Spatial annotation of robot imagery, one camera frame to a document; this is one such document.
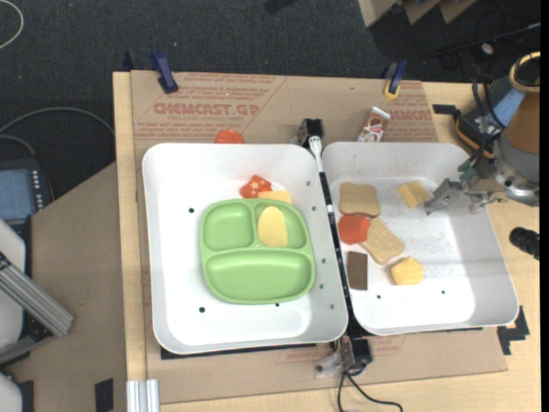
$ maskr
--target white tray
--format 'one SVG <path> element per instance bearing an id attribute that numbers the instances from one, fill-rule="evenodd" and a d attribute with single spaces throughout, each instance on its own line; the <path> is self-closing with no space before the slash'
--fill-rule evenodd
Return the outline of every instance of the white tray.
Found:
<path id="1" fill-rule="evenodd" d="M 296 145 L 162 143 L 144 156 L 154 333 L 175 354 L 331 342 L 347 308 L 322 186 L 312 155 Z M 316 278 L 286 303 L 226 303 L 202 274 L 199 224 L 221 200 L 240 198 L 252 174 L 290 191 L 313 245 Z"/>
<path id="2" fill-rule="evenodd" d="M 424 267 L 419 285 L 397 286 L 390 264 L 368 261 L 368 289 L 351 289 L 353 310 L 363 328 L 376 335 L 500 325 L 512 322 L 518 302 L 487 212 L 472 215 L 460 197 L 427 216 L 409 209 L 398 194 L 405 182 L 419 180 L 434 191 L 468 155 L 446 143 L 336 142 L 323 152 L 337 221 L 339 188 L 346 181 L 374 185 L 380 217 L 405 245 L 398 257 L 412 256 Z M 341 243 L 345 261 L 359 245 Z"/>

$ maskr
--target black electronic device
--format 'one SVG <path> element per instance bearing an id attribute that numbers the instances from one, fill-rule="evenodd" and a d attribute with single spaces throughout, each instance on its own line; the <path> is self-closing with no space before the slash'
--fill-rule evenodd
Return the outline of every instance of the black electronic device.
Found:
<path id="1" fill-rule="evenodd" d="M 0 161 L 0 218 L 15 231 L 52 200 L 47 177 L 35 159 Z"/>

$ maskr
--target white cable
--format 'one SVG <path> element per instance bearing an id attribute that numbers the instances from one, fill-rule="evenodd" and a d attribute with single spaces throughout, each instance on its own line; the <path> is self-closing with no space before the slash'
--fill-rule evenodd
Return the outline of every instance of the white cable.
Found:
<path id="1" fill-rule="evenodd" d="M 15 6 L 12 2 L 9 2 L 8 0 L 0 0 L 0 3 L 6 3 L 8 6 L 11 6 L 13 9 L 15 9 L 17 11 L 17 14 L 19 15 L 19 18 L 21 19 L 21 25 L 19 26 L 19 30 L 17 31 L 17 33 L 11 39 L 8 39 L 8 41 L 6 41 L 5 43 L 0 44 L 0 49 L 3 49 L 6 45 L 14 42 L 17 37 L 21 35 L 23 26 L 25 25 L 25 17 L 23 16 L 21 10 L 17 8 L 17 6 Z"/>

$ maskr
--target blue clamp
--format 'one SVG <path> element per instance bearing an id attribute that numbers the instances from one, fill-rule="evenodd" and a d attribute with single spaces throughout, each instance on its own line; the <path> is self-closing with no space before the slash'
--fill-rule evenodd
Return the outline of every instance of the blue clamp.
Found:
<path id="1" fill-rule="evenodd" d="M 394 100 L 398 96 L 398 93 L 401 90 L 401 81 L 404 77 L 405 68 L 406 60 L 399 59 L 398 63 L 392 63 L 387 69 L 387 72 L 385 73 L 387 84 L 385 84 L 383 96 L 388 100 Z"/>
<path id="2" fill-rule="evenodd" d="M 168 63 L 168 56 L 161 50 L 155 49 L 148 56 L 153 65 L 153 69 L 160 72 L 158 82 L 164 90 L 164 93 L 169 94 L 179 90 L 178 84 L 173 79 L 172 70 Z"/>

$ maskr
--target green plate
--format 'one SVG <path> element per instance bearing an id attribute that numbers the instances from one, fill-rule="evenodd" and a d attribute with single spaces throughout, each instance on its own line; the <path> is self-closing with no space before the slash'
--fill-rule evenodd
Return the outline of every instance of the green plate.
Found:
<path id="1" fill-rule="evenodd" d="M 257 236 L 259 215 L 275 206 L 288 231 L 287 247 L 268 247 Z M 212 293 L 227 302 L 270 304 L 295 300 L 315 280 L 311 238 L 292 205 L 244 198 L 210 206 L 200 224 L 202 269 Z"/>

